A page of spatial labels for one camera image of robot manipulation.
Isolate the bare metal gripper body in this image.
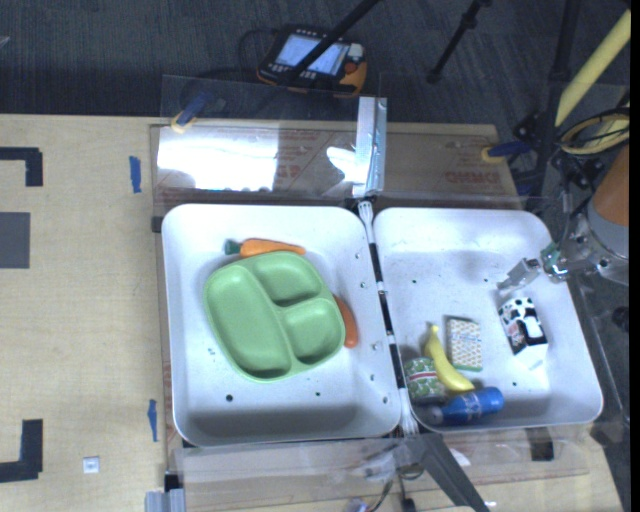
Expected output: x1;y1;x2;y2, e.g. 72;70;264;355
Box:
544;212;630;288

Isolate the black and white carton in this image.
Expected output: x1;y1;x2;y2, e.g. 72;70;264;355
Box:
496;295;550;372

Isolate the white plastic tray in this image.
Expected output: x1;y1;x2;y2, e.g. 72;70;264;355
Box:
160;202;404;448
372;206;605;435

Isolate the patterned yellow and white carton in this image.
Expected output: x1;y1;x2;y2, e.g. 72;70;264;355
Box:
445;316;485;373

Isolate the yellow banana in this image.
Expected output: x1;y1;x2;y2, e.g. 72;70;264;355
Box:
422;323;477;394

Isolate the blue bottle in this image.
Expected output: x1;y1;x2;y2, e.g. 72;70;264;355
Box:
424;385;506;428

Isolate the green and white can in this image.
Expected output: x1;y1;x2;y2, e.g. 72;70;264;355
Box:
402;356;448;406

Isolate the orange sausage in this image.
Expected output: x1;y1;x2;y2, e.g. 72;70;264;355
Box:
331;294;360;350

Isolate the orange carrot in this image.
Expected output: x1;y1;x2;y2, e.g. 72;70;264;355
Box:
222;237;308;260

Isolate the green divided plate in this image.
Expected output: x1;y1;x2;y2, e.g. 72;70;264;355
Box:
202;250;347;385

